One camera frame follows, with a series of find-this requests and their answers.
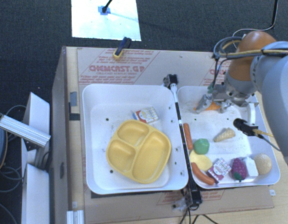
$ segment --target black cable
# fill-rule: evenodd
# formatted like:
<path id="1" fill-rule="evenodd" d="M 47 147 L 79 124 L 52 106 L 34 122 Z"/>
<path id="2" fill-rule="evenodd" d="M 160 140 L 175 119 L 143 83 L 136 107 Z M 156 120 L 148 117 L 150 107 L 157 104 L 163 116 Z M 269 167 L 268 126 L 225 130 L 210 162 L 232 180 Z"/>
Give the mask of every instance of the black cable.
<path id="1" fill-rule="evenodd" d="M 15 168 L 15 170 L 19 171 L 21 168 L 22 168 L 22 166 L 19 166 L 18 168 Z M 13 171 L 2 171 L 2 169 L 0 171 L 4 174 L 12 174 L 13 173 Z"/>
<path id="2" fill-rule="evenodd" d="M 190 210 L 191 210 L 191 211 L 196 211 L 196 210 L 199 208 L 199 206 L 200 206 L 200 205 L 198 204 L 195 209 L 190 208 Z"/>
<path id="3" fill-rule="evenodd" d="M 187 210 L 189 212 L 189 224 L 191 224 L 191 211 L 190 211 L 190 208 L 188 208 Z"/>
<path id="4" fill-rule="evenodd" d="M 15 224 L 18 224 L 12 213 L 5 206 L 0 203 L 0 207 L 12 218 Z"/>
<path id="5" fill-rule="evenodd" d="M 198 219 L 198 217 L 199 217 L 199 215 L 197 215 L 197 216 L 195 217 L 195 219 L 193 220 L 192 224 L 195 224 L 195 222 L 196 222 L 196 220 Z"/>
<path id="6" fill-rule="evenodd" d="M 15 109 L 15 108 L 24 108 L 24 109 L 26 109 L 26 106 L 24 106 L 24 105 L 15 105 L 15 106 L 11 107 L 11 108 L 6 112 L 5 115 L 8 116 L 8 114 L 9 114 L 13 109 Z"/>
<path id="7" fill-rule="evenodd" d="M 183 221 L 184 221 L 184 219 L 185 219 L 185 217 L 186 217 L 186 215 L 187 215 L 187 212 L 188 212 L 188 209 L 185 210 L 185 213 L 184 213 L 184 215 L 182 216 L 182 219 L 181 219 L 181 221 L 179 222 L 179 224 L 182 224 L 182 223 L 183 223 Z"/>
<path id="8" fill-rule="evenodd" d="M 44 162 L 44 160 L 45 160 L 46 155 L 48 155 L 50 152 L 51 152 L 51 151 L 47 151 L 47 152 L 43 155 L 42 160 L 41 160 L 41 167 L 43 166 L 43 162 Z"/>
<path id="9" fill-rule="evenodd" d="M 273 145 L 273 143 L 271 143 L 268 139 L 266 139 L 263 135 L 258 134 L 257 135 L 258 138 L 265 140 L 268 144 L 270 144 L 272 147 L 274 147 L 276 150 L 278 150 L 279 152 L 281 151 L 277 146 Z"/>
<path id="10" fill-rule="evenodd" d="M 276 12 L 278 10 L 278 3 L 279 3 L 279 0 L 274 0 L 274 11 L 273 11 L 273 18 L 271 21 L 271 28 L 273 28 L 275 24 Z"/>
<path id="11" fill-rule="evenodd" d="M 3 166 L 3 168 L 7 168 L 7 169 L 11 170 L 11 171 L 12 171 L 11 173 L 17 173 L 17 174 L 19 174 L 18 171 L 17 171 L 16 169 L 12 168 L 12 167 Z M 4 176 L 5 178 L 7 178 L 7 179 L 9 179 L 9 180 L 13 180 L 13 181 L 19 181 L 19 180 L 22 180 L 22 179 L 23 179 L 20 174 L 19 174 L 20 177 L 17 177 L 17 178 L 9 177 L 9 176 L 7 176 L 7 174 L 6 174 L 5 172 L 2 172 L 2 169 L 0 170 L 0 174 L 1 174 L 2 176 Z"/>
<path id="12" fill-rule="evenodd" d="M 8 142 L 11 142 L 11 141 L 15 140 L 16 138 L 19 138 L 18 136 L 15 136 L 15 135 L 12 134 L 12 133 L 11 133 L 10 137 L 11 137 L 11 138 L 9 138 L 9 139 L 7 140 Z"/>
<path id="13" fill-rule="evenodd" d="M 216 82 L 217 76 L 218 76 L 218 74 L 219 74 L 219 70 L 220 70 L 220 68 L 222 67 L 222 64 L 223 64 L 225 61 L 227 61 L 227 60 L 229 60 L 229 59 L 223 60 L 223 61 L 219 64 L 219 68 L 217 68 L 218 61 L 216 62 L 216 65 L 215 65 L 216 68 L 215 68 L 215 71 L 214 71 L 214 78 L 213 78 L 213 82 L 212 82 L 213 87 L 214 87 L 214 85 L 215 85 L 215 82 Z"/>
<path id="14" fill-rule="evenodd" d="M 204 217 L 206 217 L 209 221 L 211 221 L 214 224 L 218 224 L 217 222 L 213 221 L 210 217 L 206 216 L 205 214 L 203 214 Z"/>
<path id="15" fill-rule="evenodd" d="M 21 178 L 21 175 L 19 174 L 19 172 L 16 171 L 14 168 L 11 168 L 11 167 L 6 167 L 6 168 L 9 168 L 10 170 L 14 170 L 15 173 L 17 174 L 18 178 Z M 8 192 L 14 191 L 21 184 L 21 180 L 17 180 L 17 181 L 18 181 L 17 184 L 13 188 L 8 189 L 8 190 L 0 190 L 0 193 L 8 193 Z"/>
<path id="16" fill-rule="evenodd" d="M 242 37 L 240 37 L 240 36 L 230 36 L 230 37 L 223 38 L 218 43 L 216 43 L 214 48 L 213 48 L 213 58 L 214 59 L 219 59 L 220 58 L 220 54 L 217 52 L 217 47 L 219 47 L 221 44 L 224 44 L 225 42 L 234 41 L 234 40 L 242 40 Z"/>

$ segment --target yellow toy cheese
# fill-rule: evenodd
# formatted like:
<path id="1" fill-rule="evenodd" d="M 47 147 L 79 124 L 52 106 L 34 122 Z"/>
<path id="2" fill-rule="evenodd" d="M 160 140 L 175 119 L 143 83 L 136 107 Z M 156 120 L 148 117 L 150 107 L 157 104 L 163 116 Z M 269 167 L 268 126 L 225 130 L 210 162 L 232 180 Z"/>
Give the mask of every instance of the yellow toy cheese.
<path id="1" fill-rule="evenodd" d="M 198 168 L 205 172 L 213 165 L 213 162 L 211 162 L 209 158 L 203 154 L 196 154 L 194 150 L 190 153 L 190 162 L 196 163 Z"/>

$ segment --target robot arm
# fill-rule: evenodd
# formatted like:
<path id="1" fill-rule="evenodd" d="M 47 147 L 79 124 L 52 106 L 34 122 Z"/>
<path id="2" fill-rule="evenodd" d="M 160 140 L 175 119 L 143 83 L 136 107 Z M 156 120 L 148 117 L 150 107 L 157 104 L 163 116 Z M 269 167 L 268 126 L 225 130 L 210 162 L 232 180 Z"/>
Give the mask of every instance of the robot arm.
<path id="1" fill-rule="evenodd" d="M 196 111 L 205 110 L 212 102 L 221 105 L 221 112 L 231 105 L 248 106 L 246 99 L 259 91 L 268 124 L 288 164 L 288 42 L 276 42 L 261 31 L 251 32 L 243 39 L 226 38 L 225 42 L 236 39 L 241 41 L 235 53 L 224 53 L 227 45 L 223 42 L 216 45 L 214 58 L 232 61 L 224 82 L 215 84 L 214 79 Z"/>

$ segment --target yellow plate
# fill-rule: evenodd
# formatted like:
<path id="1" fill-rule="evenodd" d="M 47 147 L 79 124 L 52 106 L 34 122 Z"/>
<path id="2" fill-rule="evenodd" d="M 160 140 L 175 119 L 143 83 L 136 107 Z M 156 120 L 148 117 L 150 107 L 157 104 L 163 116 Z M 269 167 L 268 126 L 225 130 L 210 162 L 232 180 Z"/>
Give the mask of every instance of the yellow plate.
<path id="1" fill-rule="evenodd" d="M 106 157 L 117 172 L 139 183 L 151 183 L 162 174 L 170 153 L 171 143 L 165 134 L 131 119 L 114 133 Z"/>

